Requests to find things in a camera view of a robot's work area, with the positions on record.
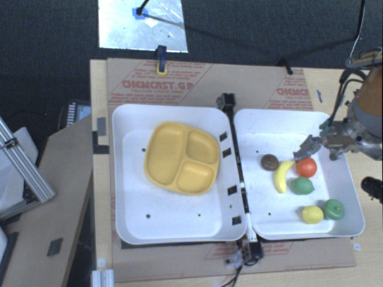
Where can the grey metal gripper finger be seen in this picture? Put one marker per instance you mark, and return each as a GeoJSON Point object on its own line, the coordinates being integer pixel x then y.
{"type": "Point", "coordinates": [311, 141]}
{"type": "Point", "coordinates": [301, 155]}

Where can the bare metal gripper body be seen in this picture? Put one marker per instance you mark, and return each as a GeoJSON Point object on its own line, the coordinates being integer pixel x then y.
{"type": "Point", "coordinates": [344, 139]}

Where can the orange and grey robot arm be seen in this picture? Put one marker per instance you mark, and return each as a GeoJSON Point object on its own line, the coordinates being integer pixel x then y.
{"type": "Point", "coordinates": [372, 88]}

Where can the orange toy fruit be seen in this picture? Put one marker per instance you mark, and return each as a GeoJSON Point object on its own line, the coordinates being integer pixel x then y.
{"type": "Point", "coordinates": [306, 167]}

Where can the yellow banana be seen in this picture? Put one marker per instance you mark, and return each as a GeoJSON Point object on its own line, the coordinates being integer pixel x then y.
{"type": "Point", "coordinates": [281, 178]}

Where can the green lime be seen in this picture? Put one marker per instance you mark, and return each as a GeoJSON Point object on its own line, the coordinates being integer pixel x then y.
{"type": "Point", "coordinates": [302, 186]}

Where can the brown round toy fruit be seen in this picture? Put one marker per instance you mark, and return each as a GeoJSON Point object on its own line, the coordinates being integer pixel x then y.
{"type": "Point", "coordinates": [269, 162]}

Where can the white plastic tray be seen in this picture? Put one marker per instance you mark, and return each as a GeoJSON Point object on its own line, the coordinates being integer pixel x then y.
{"type": "Point", "coordinates": [179, 214]}
{"type": "Point", "coordinates": [269, 202]}

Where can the yellow lemon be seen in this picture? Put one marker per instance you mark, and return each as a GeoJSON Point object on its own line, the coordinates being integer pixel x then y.
{"type": "Point", "coordinates": [312, 215]}

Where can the thin black and white rod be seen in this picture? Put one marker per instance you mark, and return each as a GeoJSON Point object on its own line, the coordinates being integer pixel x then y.
{"type": "Point", "coordinates": [239, 166]}

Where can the green apple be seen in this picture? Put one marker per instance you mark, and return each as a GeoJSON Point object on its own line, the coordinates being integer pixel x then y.
{"type": "Point", "coordinates": [333, 209]}

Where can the yellow divided plate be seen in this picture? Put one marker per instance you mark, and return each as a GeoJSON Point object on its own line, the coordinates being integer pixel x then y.
{"type": "Point", "coordinates": [167, 154]}

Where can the brown cardboard board red print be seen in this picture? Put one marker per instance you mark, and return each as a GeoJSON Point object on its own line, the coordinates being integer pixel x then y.
{"type": "Point", "coordinates": [185, 85]}

